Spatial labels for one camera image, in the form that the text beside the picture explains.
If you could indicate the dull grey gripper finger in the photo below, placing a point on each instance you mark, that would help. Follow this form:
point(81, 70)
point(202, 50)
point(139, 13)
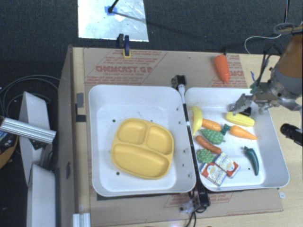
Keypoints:
point(236, 108)
point(244, 98)

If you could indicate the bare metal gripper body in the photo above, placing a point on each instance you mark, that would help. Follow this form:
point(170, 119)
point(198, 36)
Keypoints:
point(266, 96)

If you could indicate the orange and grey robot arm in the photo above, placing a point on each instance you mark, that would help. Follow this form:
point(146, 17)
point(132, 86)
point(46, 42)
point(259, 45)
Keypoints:
point(290, 60)

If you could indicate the yellow corn cob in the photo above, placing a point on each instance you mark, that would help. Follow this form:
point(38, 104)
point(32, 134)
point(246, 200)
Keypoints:
point(240, 119)

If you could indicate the orange carrot with green top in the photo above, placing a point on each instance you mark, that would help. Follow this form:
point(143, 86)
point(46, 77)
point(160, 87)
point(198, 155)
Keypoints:
point(241, 132)

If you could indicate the small orange carrot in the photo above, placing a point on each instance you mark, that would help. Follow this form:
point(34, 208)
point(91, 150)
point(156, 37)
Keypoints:
point(211, 124)

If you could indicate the green grapes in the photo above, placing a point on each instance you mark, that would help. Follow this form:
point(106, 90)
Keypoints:
point(212, 136)

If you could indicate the large orange carrot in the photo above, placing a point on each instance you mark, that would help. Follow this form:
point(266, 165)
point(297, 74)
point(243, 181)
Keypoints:
point(222, 67)

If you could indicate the yellow banana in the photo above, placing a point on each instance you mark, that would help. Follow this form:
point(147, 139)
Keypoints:
point(197, 119)

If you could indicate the orange-brown sausage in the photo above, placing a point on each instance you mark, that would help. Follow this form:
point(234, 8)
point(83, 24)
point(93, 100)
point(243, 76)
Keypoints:
point(208, 145)

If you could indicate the white plastic tray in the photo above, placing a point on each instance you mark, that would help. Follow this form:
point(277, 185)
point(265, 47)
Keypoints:
point(267, 150)
point(132, 98)

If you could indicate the thin black and white rod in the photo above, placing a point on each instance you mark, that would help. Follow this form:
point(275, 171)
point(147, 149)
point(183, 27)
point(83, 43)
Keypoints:
point(189, 131)

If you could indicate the dark green chili pepper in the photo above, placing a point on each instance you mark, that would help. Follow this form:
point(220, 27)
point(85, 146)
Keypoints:
point(253, 161)

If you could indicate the red and white carton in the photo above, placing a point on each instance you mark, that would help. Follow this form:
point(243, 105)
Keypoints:
point(213, 173)
point(226, 164)

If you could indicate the green broccoli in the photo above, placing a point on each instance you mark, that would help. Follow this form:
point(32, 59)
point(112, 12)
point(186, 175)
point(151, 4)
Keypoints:
point(204, 155)

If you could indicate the brown cardboard board red print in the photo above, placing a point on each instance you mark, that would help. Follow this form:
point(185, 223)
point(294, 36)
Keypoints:
point(146, 65)

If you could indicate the yellow divided plate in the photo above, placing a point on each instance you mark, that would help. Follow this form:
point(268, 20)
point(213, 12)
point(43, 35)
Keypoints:
point(142, 150)

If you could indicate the black cylinder on white bracket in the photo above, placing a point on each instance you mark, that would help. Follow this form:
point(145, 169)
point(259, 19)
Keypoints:
point(291, 132)

